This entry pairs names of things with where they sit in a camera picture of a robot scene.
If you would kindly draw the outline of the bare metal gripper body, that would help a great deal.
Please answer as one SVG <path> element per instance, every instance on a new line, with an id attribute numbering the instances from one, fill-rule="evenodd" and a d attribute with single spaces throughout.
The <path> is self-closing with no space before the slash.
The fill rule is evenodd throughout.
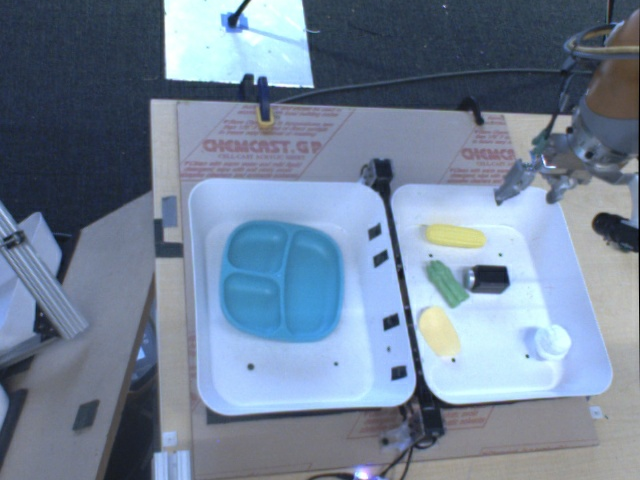
<path id="1" fill-rule="evenodd" d="M 540 134 L 532 141 L 532 160 L 549 184 L 588 184 L 592 178 L 628 184 L 623 168 L 630 154 L 605 146 L 596 137 L 579 133 Z"/>

